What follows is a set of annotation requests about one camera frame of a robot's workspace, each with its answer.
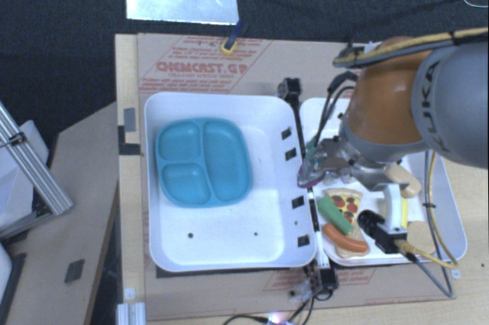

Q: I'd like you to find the tan bread slice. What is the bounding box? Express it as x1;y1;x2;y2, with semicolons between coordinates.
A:
331;226;371;260

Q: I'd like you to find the green toy vegetable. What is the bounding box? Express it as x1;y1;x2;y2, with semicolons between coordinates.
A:
316;197;355;236

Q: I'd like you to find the thin black and white rod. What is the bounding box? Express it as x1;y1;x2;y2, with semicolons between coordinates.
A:
290;93;328;271

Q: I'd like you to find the pizza slice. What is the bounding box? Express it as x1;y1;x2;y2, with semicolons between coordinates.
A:
324;187;364;225

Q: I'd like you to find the brown cardboard board red print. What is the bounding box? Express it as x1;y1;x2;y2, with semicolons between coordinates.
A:
135;33;458;321

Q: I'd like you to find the beige bread roll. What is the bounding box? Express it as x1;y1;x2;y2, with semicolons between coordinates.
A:
384;164;423;199

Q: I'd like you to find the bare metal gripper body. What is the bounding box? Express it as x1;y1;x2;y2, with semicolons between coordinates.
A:
312;137;409;192

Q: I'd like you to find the tan round biscuit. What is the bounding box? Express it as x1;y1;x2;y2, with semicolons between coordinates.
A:
406;220;437;255

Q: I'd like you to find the white plastic tray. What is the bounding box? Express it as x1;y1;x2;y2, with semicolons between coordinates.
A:
144;92;319;273
299;97;468;268

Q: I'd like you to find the red sausage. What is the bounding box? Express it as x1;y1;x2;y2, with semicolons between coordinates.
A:
322;223;369;253

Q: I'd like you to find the black block with thin wires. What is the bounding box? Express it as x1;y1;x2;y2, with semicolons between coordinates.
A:
277;76;303;101
304;263;339;298

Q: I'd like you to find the blue divided plate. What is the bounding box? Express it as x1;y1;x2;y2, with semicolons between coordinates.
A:
154;117;254;209

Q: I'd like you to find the black cylinder on white bracket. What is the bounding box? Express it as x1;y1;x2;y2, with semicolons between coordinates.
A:
357;182;410;255

